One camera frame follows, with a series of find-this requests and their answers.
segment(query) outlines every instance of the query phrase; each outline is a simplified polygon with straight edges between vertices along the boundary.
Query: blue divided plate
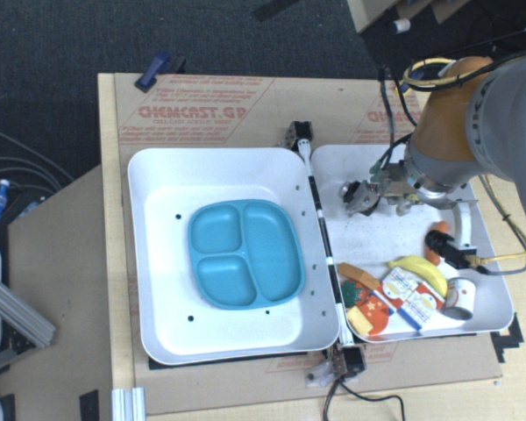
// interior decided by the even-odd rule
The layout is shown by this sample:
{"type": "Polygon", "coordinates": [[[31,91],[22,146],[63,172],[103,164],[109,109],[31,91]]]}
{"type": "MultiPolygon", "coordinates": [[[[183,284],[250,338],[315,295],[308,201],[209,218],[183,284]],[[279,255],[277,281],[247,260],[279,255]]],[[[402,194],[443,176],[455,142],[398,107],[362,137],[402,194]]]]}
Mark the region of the blue divided plate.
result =
{"type": "Polygon", "coordinates": [[[202,207],[189,221],[188,247],[199,290],[223,309],[285,303],[304,285],[302,251],[292,220],[269,201],[202,207]]]}

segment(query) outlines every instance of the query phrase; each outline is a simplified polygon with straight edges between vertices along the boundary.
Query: black cable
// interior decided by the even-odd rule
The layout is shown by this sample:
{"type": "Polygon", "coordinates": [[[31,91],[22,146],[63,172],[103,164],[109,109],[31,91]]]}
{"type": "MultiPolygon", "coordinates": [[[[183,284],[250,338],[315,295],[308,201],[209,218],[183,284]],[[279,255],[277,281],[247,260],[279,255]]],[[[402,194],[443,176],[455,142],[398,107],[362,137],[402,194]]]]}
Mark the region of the black cable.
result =
{"type": "Polygon", "coordinates": [[[26,168],[26,167],[7,167],[7,168],[0,168],[0,175],[4,175],[9,172],[14,173],[27,173],[29,175],[35,175],[41,180],[45,181],[47,184],[49,184],[53,189],[60,190],[56,188],[56,185],[54,181],[51,181],[48,176],[40,173],[38,170],[34,170],[32,168],[26,168]]]}
{"type": "Polygon", "coordinates": [[[391,157],[391,152],[394,151],[394,149],[401,145],[401,144],[406,144],[409,142],[409,140],[411,139],[411,136],[413,135],[413,132],[410,132],[409,134],[405,134],[403,137],[400,137],[398,140],[396,140],[394,142],[394,145],[389,147],[385,152],[384,154],[378,159],[378,162],[383,162],[388,156],[391,157]]]}
{"type": "Polygon", "coordinates": [[[339,377],[331,384],[327,397],[325,397],[325,403],[323,403],[323,421],[329,421],[328,412],[330,410],[331,399],[335,396],[335,392],[337,391],[342,379],[343,377],[339,377]]]}
{"type": "Polygon", "coordinates": [[[455,80],[453,80],[452,82],[448,82],[446,84],[435,84],[429,87],[416,86],[415,84],[411,84],[409,82],[406,82],[406,84],[413,90],[417,90],[419,92],[433,92],[436,90],[451,89],[453,87],[461,86],[462,84],[464,84],[464,82],[468,82],[472,80],[473,78],[475,78],[476,76],[492,72],[493,70],[497,69],[502,64],[504,64],[505,62],[509,62],[517,58],[521,58],[523,56],[526,56],[526,50],[522,50],[521,52],[510,54],[508,56],[495,60],[482,68],[478,68],[477,70],[474,70],[473,72],[467,74],[466,76],[460,77],[458,75],[456,76],[455,80]]]}
{"type": "Polygon", "coordinates": [[[484,46],[485,44],[493,44],[494,42],[498,41],[498,40],[503,40],[503,39],[508,39],[508,38],[512,38],[514,36],[518,36],[520,34],[524,34],[526,33],[526,27],[525,28],[522,28],[522,30],[519,30],[519,31],[516,31],[516,32],[510,32],[509,34],[502,34],[501,36],[497,36],[497,37],[494,37],[494,38],[489,38],[487,40],[482,40],[480,42],[477,42],[475,44],[471,44],[471,45],[468,45],[468,46],[462,46],[461,48],[455,48],[454,50],[449,50],[447,52],[443,52],[443,53],[440,53],[440,54],[437,54],[436,56],[450,56],[452,54],[455,54],[455,53],[459,53],[459,52],[463,52],[469,48],[475,48],[477,46],[484,46]]]}
{"type": "Polygon", "coordinates": [[[48,187],[34,185],[34,184],[19,184],[13,181],[10,181],[10,189],[18,190],[18,191],[23,191],[24,189],[36,189],[42,192],[46,192],[47,194],[50,194],[50,195],[54,195],[56,193],[56,190],[49,189],[48,187]]]}
{"type": "Polygon", "coordinates": [[[526,33],[526,26],[522,27],[521,25],[516,23],[513,19],[505,18],[501,14],[498,14],[496,12],[491,12],[485,7],[485,5],[481,4],[479,0],[474,0],[474,2],[481,8],[481,10],[486,14],[486,17],[489,19],[489,27],[487,29],[489,39],[486,41],[486,43],[489,44],[490,51],[494,52],[498,47],[500,47],[501,49],[509,50],[509,51],[520,50],[518,46],[514,46],[514,45],[511,46],[510,44],[505,44],[499,41],[526,33]],[[495,33],[495,26],[497,25],[496,24],[497,22],[503,22],[509,25],[514,31],[509,32],[508,34],[501,35],[501,36],[496,36],[494,33],[495,33]]]}
{"type": "Polygon", "coordinates": [[[52,183],[56,190],[61,190],[62,189],[62,185],[60,184],[59,180],[54,177],[53,174],[51,174],[48,170],[46,170],[46,168],[41,167],[39,164],[36,164],[33,161],[28,161],[26,159],[20,159],[20,158],[10,157],[10,156],[0,157],[0,162],[2,162],[2,161],[3,162],[19,162],[19,163],[22,163],[22,164],[34,167],[41,174],[43,174],[44,176],[46,176],[50,180],[49,183],[52,183]]]}
{"type": "Polygon", "coordinates": [[[501,202],[498,200],[495,193],[493,192],[493,188],[491,184],[489,183],[488,179],[482,175],[479,176],[479,178],[480,178],[481,185],[483,186],[483,189],[486,191],[487,196],[491,200],[491,203],[493,203],[493,206],[501,215],[502,221],[507,222],[508,227],[514,233],[516,239],[522,245],[522,248],[524,249],[524,251],[526,251],[526,238],[520,232],[520,230],[516,227],[516,224],[512,222],[512,220],[510,219],[510,214],[508,214],[502,207],[501,202]]]}
{"type": "Polygon", "coordinates": [[[389,395],[389,396],[380,396],[380,397],[362,396],[359,393],[357,393],[357,392],[351,390],[349,387],[347,387],[345,385],[344,380],[345,380],[345,377],[341,376],[341,377],[337,378],[331,384],[330,390],[327,393],[327,397],[325,397],[325,403],[323,404],[323,421],[329,421],[328,412],[329,412],[329,408],[331,406],[331,400],[335,396],[335,392],[337,391],[337,388],[339,387],[339,385],[345,391],[350,393],[351,395],[353,395],[353,396],[355,396],[358,399],[361,399],[363,401],[367,401],[369,403],[379,403],[379,402],[382,402],[382,401],[387,401],[389,399],[396,399],[400,403],[400,409],[401,409],[401,413],[402,413],[402,421],[405,421],[405,405],[403,403],[403,399],[400,396],[398,396],[398,395],[389,395]]]}
{"type": "Polygon", "coordinates": [[[389,149],[387,150],[387,160],[384,167],[389,163],[390,159],[392,158],[392,152],[394,151],[395,142],[394,114],[392,112],[392,107],[390,106],[389,100],[387,99],[386,72],[389,73],[389,68],[387,66],[383,66],[380,68],[378,73],[378,81],[380,82],[380,94],[382,97],[382,102],[384,103],[384,108],[386,109],[387,128],[389,130],[389,149]]]}
{"type": "Polygon", "coordinates": [[[400,84],[400,81],[397,79],[395,75],[394,75],[394,84],[395,84],[395,88],[397,89],[397,95],[399,96],[400,102],[402,103],[403,112],[405,112],[405,115],[407,116],[409,122],[411,122],[413,126],[417,126],[417,122],[415,121],[411,113],[409,112],[407,103],[405,103],[405,97],[403,96],[402,86],[400,84]]]}
{"type": "Polygon", "coordinates": [[[59,166],[58,164],[56,164],[55,162],[51,161],[50,159],[48,159],[46,156],[44,156],[43,154],[41,153],[38,153],[36,152],[35,150],[33,150],[32,148],[22,144],[21,142],[19,142],[18,140],[15,140],[14,138],[6,135],[6,134],[3,134],[0,132],[0,138],[2,139],[5,139],[5,140],[8,140],[10,143],[14,144],[15,146],[19,146],[20,148],[26,150],[27,152],[37,156],[38,158],[40,158],[42,161],[46,162],[47,164],[49,164],[50,166],[56,168],[57,170],[59,170],[63,175],[65,175],[70,182],[72,182],[74,180],[74,177],[72,175],[70,175],[64,168],[62,168],[61,166],[59,166]]]}
{"type": "Polygon", "coordinates": [[[482,265],[478,265],[475,268],[475,271],[478,271],[482,275],[489,275],[489,276],[509,276],[509,275],[519,275],[520,273],[524,273],[526,271],[526,264],[522,268],[518,268],[517,270],[506,270],[506,271],[493,271],[490,270],[487,267],[483,267],[482,265]]]}

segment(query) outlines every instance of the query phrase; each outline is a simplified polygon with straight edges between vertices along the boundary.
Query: banana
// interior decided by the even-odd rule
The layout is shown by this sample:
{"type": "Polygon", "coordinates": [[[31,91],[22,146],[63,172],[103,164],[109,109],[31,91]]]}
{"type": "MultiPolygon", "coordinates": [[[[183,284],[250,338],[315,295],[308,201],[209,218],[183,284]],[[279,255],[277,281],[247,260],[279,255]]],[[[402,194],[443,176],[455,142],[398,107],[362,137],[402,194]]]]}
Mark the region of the banana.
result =
{"type": "Polygon", "coordinates": [[[433,265],[424,257],[409,255],[399,260],[391,260],[387,265],[390,268],[400,267],[421,276],[441,297],[446,298],[446,293],[448,292],[446,278],[436,265],[433,265]]]}

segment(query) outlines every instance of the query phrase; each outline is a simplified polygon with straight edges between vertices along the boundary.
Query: white plastic container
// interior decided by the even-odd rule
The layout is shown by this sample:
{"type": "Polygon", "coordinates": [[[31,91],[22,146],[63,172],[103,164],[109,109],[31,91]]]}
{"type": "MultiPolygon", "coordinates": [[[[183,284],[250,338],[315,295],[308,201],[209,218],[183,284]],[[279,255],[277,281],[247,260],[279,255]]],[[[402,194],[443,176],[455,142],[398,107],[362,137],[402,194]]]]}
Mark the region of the white plastic container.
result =
{"type": "MultiPolygon", "coordinates": [[[[369,179],[369,168],[385,150],[385,146],[378,145],[327,145],[318,147],[312,155],[316,184],[335,262],[353,264],[380,280],[389,273],[389,260],[410,254],[423,255],[424,237],[435,222],[446,221],[450,232],[454,228],[451,210],[438,210],[423,204],[413,207],[407,215],[400,217],[396,215],[395,207],[387,204],[383,198],[370,217],[362,214],[347,216],[338,195],[339,189],[344,182],[369,179]]],[[[396,149],[392,156],[392,161],[399,159],[402,159],[402,148],[396,149]]],[[[450,198],[476,200],[469,185],[456,190],[450,198]]],[[[472,243],[478,248],[478,254],[493,256],[494,250],[477,206],[471,208],[471,220],[472,243]]],[[[498,270],[496,263],[489,267],[498,270]]],[[[471,269],[456,270],[444,261],[438,265],[438,269],[447,280],[460,276],[474,283],[477,289],[476,306],[471,319],[457,320],[439,311],[421,331],[416,331],[399,315],[393,315],[383,332],[360,337],[369,343],[383,343],[500,331],[510,325],[514,309],[504,277],[482,275],[471,269]]]]}
{"type": "Polygon", "coordinates": [[[339,334],[335,299],[302,159],[284,148],[153,148],[128,166],[140,332],[166,365],[323,350],[339,334]],[[304,286],[286,303],[225,310],[195,284],[188,221],[203,206],[260,199],[290,216],[304,286]]]}

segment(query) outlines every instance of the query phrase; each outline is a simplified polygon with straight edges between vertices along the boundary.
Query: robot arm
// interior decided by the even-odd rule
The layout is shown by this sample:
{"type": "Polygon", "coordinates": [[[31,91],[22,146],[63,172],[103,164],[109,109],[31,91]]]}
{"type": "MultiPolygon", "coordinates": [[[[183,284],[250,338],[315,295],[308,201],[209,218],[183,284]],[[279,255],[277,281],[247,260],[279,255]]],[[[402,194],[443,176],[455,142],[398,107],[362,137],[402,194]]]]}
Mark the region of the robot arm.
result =
{"type": "Polygon", "coordinates": [[[498,65],[464,58],[444,78],[457,85],[433,87],[404,160],[342,188],[349,214],[369,215],[381,197],[399,215],[418,203],[451,209],[452,191],[485,174],[514,182],[526,213],[526,55],[498,65]]]}

